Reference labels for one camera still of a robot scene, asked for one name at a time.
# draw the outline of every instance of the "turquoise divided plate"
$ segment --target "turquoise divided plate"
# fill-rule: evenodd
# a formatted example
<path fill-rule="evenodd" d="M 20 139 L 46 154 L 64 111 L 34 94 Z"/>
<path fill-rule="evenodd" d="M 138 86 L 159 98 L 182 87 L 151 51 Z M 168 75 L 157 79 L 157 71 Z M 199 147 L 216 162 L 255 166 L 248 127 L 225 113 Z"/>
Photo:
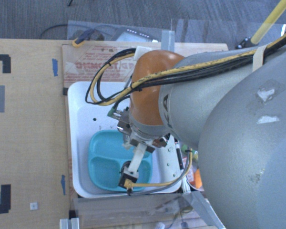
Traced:
<path fill-rule="evenodd" d="M 93 135 L 88 149 L 88 170 L 91 181 L 99 188 L 109 191 L 126 192 L 119 187 L 121 168 L 133 157 L 133 147 L 126 150 L 123 135 L 117 130 L 103 130 Z M 152 178 L 153 157 L 146 152 L 139 166 L 137 183 L 149 183 Z M 134 191 L 143 187 L 134 187 Z"/>

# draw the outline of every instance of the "yellow pole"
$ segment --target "yellow pole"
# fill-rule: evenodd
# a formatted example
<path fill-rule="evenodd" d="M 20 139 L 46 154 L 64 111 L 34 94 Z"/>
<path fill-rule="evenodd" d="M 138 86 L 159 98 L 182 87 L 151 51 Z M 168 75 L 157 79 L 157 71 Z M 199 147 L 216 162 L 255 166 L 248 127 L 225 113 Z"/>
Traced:
<path fill-rule="evenodd" d="M 257 45 L 263 36 L 268 32 L 271 26 L 277 21 L 277 19 L 282 15 L 282 13 L 286 9 L 286 0 L 280 0 L 277 6 L 273 9 L 271 14 L 267 17 L 261 27 L 257 30 L 257 32 L 250 39 L 251 43 Z"/>

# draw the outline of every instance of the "wooden table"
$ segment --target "wooden table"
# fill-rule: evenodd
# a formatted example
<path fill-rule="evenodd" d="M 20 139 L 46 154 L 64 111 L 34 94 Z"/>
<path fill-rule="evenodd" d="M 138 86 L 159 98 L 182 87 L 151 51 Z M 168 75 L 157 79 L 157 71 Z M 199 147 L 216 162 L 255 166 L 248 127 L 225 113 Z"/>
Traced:
<path fill-rule="evenodd" d="M 58 228 L 69 217 L 62 45 L 70 43 L 0 39 L 0 229 Z"/>

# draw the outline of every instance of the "white tray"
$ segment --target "white tray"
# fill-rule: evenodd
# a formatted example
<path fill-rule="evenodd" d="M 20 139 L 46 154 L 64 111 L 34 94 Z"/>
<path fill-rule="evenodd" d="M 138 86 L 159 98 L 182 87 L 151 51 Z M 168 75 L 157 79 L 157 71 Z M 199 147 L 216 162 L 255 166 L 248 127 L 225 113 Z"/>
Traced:
<path fill-rule="evenodd" d="M 68 89 L 68 107 L 71 132 L 72 172 L 75 191 L 84 198 L 101 198 L 126 195 L 126 192 L 107 191 L 95 186 L 88 172 L 88 145 L 92 136 L 100 130 L 115 130 L 118 121 L 107 116 L 110 106 L 87 104 L 85 95 L 90 82 L 76 82 Z M 101 90 L 104 96 L 123 89 L 124 83 L 103 82 Z M 129 100 L 119 104 L 123 110 L 129 106 Z M 153 152 L 153 175 L 151 183 L 172 181 L 180 176 L 180 168 L 174 139 L 171 137 L 166 147 L 158 148 Z M 181 181 L 161 193 L 175 192 Z M 156 187 L 147 187 L 142 191 L 149 191 Z"/>

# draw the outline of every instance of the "gray carpet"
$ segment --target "gray carpet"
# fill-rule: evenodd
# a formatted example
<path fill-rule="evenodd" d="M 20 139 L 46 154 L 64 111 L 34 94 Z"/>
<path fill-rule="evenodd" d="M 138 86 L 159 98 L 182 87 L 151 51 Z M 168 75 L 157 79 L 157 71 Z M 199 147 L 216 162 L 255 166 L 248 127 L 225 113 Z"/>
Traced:
<path fill-rule="evenodd" d="M 232 48 L 252 36 L 280 0 L 0 0 L 0 38 L 38 39 L 69 21 L 176 29 L 176 41 L 220 42 Z M 286 10 L 269 31 L 286 24 Z M 67 39 L 67 27 L 43 39 Z"/>

